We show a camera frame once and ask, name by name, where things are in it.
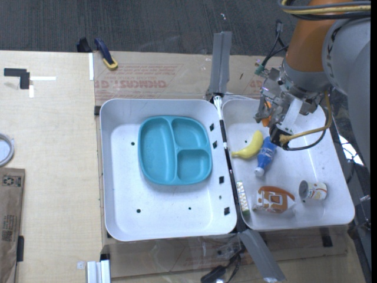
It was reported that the white can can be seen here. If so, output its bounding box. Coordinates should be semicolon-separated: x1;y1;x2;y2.
298;180;328;203

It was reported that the green and white packet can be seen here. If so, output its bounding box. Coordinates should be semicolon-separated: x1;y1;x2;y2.
236;180;252;218

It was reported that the brown paper bag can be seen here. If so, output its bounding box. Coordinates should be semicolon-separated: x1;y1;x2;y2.
0;167;26;283

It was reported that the yellow banana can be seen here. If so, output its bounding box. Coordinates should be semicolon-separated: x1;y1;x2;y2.
231;130;264;160

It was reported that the white plastic tray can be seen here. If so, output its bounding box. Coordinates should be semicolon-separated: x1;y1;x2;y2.
99;98;238;242
221;97;356;232

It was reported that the blue bottle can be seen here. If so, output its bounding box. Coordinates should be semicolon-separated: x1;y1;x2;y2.
254;136;278;177

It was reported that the orange and white carton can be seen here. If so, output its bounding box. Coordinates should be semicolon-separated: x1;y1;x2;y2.
252;185;296;215

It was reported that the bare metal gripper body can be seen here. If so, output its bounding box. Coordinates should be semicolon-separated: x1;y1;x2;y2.
260;67;322;120

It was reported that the brown cardboard board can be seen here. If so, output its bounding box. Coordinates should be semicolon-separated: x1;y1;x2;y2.
92;50;358;278

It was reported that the blue divided plate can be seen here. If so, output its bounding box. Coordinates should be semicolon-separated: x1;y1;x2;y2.
137;116;213;186

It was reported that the black cylinder on white bracket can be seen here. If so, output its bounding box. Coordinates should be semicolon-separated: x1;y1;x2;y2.
269;98;304;147

